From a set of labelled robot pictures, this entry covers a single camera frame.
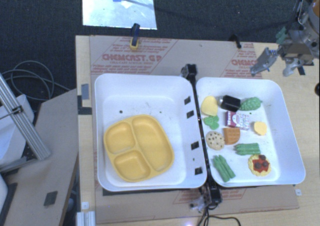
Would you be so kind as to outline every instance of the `yellow divided plate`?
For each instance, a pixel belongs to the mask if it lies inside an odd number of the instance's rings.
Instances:
[[[103,142],[115,171],[129,182],[159,175],[175,159],[165,131],[149,115],[133,116],[113,124],[106,130]]]

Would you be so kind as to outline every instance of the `black clip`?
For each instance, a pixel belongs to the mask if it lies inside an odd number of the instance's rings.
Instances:
[[[11,112],[11,113],[9,113],[9,114],[7,114],[7,115],[5,115],[5,116],[3,116],[3,117],[0,117],[0,120],[6,118],[7,116],[19,114],[19,113],[21,113],[23,110],[24,110],[24,109],[22,108],[21,105],[20,105],[20,106],[17,106],[16,108],[13,108],[13,109],[12,109],[12,112]]]
[[[132,50],[136,50],[139,46],[139,41],[138,41],[139,30],[140,30],[140,25],[137,23],[134,23],[133,27],[131,28],[131,34],[130,34],[130,36],[132,36],[130,40],[130,49]]]
[[[241,49],[240,40],[239,40],[239,37],[236,34],[231,35],[228,41],[231,41],[231,42],[235,41],[236,47],[238,49]]]
[[[196,64],[186,64],[181,69],[181,76],[189,80],[190,77],[195,77],[198,73]]]

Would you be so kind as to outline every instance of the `toy cookie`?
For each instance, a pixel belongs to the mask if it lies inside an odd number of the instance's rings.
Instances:
[[[225,146],[225,138],[221,133],[210,131],[205,136],[205,141],[210,148],[220,150]]]
[[[265,155],[252,155],[248,161],[251,172],[256,176],[266,176],[271,172],[270,161]]]

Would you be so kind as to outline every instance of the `green beans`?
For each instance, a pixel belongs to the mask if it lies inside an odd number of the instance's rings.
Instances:
[[[234,146],[235,152],[238,155],[255,155],[260,154],[260,148],[258,143],[238,144]]]
[[[213,165],[219,172],[224,182],[227,182],[236,176],[228,165],[226,159],[221,155],[213,157]]]

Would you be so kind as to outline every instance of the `black wire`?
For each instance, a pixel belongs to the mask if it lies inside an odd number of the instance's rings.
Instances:
[[[203,226],[208,226],[209,224],[209,218],[216,218],[216,219],[221,219],[221,220],[229,220],[229,219],[234,219],[238,223],[238,226],[241,226],[240,221],[236,217],[220,217],[216,215],[208,215],[203,222]]]
[[[202,215],[200,221],[198,222],[197,226],[201,226],[202,222],[203,222],[203,226],[208,226],[210,218],[216,218],[216,219],[222,219],[222,220],[234,219],[237,222],[238,226],[241,226],[239,219],[236,217],[220,217],[220,216],[216,216],[216,215],[209,215],[209,210],[214,210],[215,208],[217,208],[217,206],[218,205],[216,205],[215,207],[212,207],[212,208],[207,207],[204,210],[203,215]]]
[[[294,5],[294,8],[293,8],[293,12],[292,12],[292,15],[291,15],[291,18],[290,20],[288,21],[286,27],[285,27],[285,33],[287,34],[288,31],[291,29],[291,26],[296,18],[296,14],[297,14],[297,10],[298,10],[298,6],[300,4],[301,0],[296,0],[296,3]]]

